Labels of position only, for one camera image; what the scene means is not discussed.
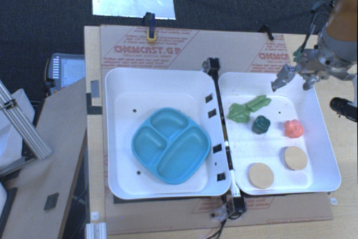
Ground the orange toy pepper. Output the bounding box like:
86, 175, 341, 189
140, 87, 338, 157
284, 119, 305, 139

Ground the black cylinder on white bracket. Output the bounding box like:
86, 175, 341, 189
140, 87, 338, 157
329, 69, 358, 123

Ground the light green toy broccoli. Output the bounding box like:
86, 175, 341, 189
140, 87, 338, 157
227, 94, 272, 124

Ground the thin black and white rod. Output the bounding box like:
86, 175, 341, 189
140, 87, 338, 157
213, 72, 241, 197

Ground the blue divided plate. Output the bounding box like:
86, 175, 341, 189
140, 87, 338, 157
131, 107, 212, 185

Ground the tan round biscuit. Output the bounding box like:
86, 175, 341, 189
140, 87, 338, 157
248, 162, 275, 189
281, 146, 309, 171

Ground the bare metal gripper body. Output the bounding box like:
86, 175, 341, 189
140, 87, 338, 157
296, 48, 351, 79

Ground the dark green toy pepper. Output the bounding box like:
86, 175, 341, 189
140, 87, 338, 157
251, 115, 271, 135

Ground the black block with thin wires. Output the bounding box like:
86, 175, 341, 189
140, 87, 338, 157
201, 57, 222, 75
225, 195, 247, 219

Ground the brown cardboard board red print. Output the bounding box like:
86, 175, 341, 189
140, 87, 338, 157
100, 24, 335, 236

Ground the white plastic tray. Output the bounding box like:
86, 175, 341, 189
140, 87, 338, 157
218, 72, 342, 196
105, 67, 232, 200

